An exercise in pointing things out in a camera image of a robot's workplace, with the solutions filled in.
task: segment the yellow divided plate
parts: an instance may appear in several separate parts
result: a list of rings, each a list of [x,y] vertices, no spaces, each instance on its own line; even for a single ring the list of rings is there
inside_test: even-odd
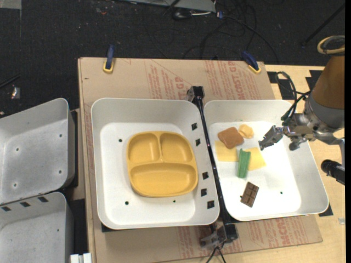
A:
[[[128,174],[133,189],[147,197],[173,197],[197,185],[193,149],[182,135],[147,131],[131,137],[127,146]]]

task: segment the white tray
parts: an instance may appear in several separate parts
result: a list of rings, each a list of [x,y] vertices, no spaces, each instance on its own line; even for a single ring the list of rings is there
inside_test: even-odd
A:
[[[68,263],[72,253],[73,216],[63,194],[0,206],[0,262]]]
[[[290,139],[283,137],[265,148],[266,167],[249,171],[246,178],[236,176],[237,162],[219,162],[214,142],[229,127],[247,124],[254,130],[240,148],[258,147],[258,141],[272,125],[281,126],[280,117],[290,108],[283,100],[218,100],[204,107],[211,147],[216,160],[220,186],[228,213],[239,221],[279,218],[324,212],[329,200],[309,144],[290,151]],[[247,182],[259,187],[253,207],[240,202]]]
[[[0,119],[0,204],[66,187],[74,175],[75,129],[65,99]]]
[[[217,220],[216,185],[201,116],[194,104],[185,100],[100,99],[92,106],[92,129],[98,214],[105,226],[120,230],[208,225]],[[133,191],[127,143],[134,134],[146,131],[176,132],[190,141],[199,174],[192,192],[150,198]]]

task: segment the blue clamp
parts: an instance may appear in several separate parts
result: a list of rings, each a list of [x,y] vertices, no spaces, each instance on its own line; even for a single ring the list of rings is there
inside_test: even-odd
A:
[[[113,63],[114,52],[115,52],[115,45],[110,44],[106,54],[107,60],[104,61],[104,67],[103,67],[106,73],[112,73],[114,69],[114,63]]]
[[[261,72],[261,68],[258,66],[256,59],[250,53],[244,50],[241,56],[248,64],[248,68],[254,73],[259,74]]]

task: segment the table surface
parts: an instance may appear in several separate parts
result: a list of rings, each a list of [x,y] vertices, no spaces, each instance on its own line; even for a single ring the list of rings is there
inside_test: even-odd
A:
[[[306,78],[309,75],[310,70],[322,70],[323,67],[316,66],[285,66],[285,65],[266,65],[268,72],[285,71],[291,76],[296,89],[300,92],[307,92],[309,90]],[[84,143],[86,143],[85,136],[85,125],[84,125],[84,90],[82,88],[82,79],[79,78],[80,84],[80,102],[81,102],[81,126],[83,140],[83,151],[86,151]],[[271,84],[271,88],[276,99],[282,99],[279,87],[277,84]],[[303,110],[303,103],[299,102],[297,112]],[[344,136],[344,130],[340,130],[335,133],[337,137]],[[316,164],[320,170],[320,174],[325,185],[330,205],[332,208],[333,215],[330,216],[316,216],[316,220],[323,238],[320,243],[297,245],[284,248],[265,249],[258,251],[247,251],[243,253],[225,254],[226,262],[318,262],[318,263],[333,263],[333,262],[346,262],[346,225],[345,220],[345,186],[338,183],[334,178],[326,176],[325,173],[320,169],[320,165],[323,160],[331,159],[341,163],[341,152],[338,146],[329,146],[320,141],[314,141],[310,143],[310,148],[314,155]],[[85,162],[88,160],[87,153],[83,153],[83,159]],[[93,217],[91,213],[91,198],[86,195],[86,206],[87,206],[87,227],[88,227],[88,246],[89,252],[93,255],[94,263],[96,262],[95,252],[95,239],[93,232]],[[172,262],[176,263],[204,263],[208,258],[193,258],[186,260],[176,260]],[[215,256],[211,262],[222,262],[220,256]]]

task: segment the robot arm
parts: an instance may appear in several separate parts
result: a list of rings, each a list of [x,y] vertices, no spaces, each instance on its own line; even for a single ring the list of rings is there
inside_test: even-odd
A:
[[[334,136],[336,131],[344,128],[345,122],[345,45],[336,50],[325,49],[325,45],[336,38],[340,39],[340,36],[326,38],[318,45],[318,51],[331,55],[331,59],[313,90],[295,99],[295,107],[292,106],[294,108],[282,116],[283,127],[272,126],[263,140],[259,141],[259,146],[263,150],[277,143],[284,135],[291,140],[291,151],[298,149],[303,142],[316,139],[328,145],[339,145],[342,164],[325,160],[321,168],[327,175],[345,184],[345,139]],[[284,72],[280,73],[290,79]],[[303,113],[295,113],[296,103],[302,98],[305,99]]]

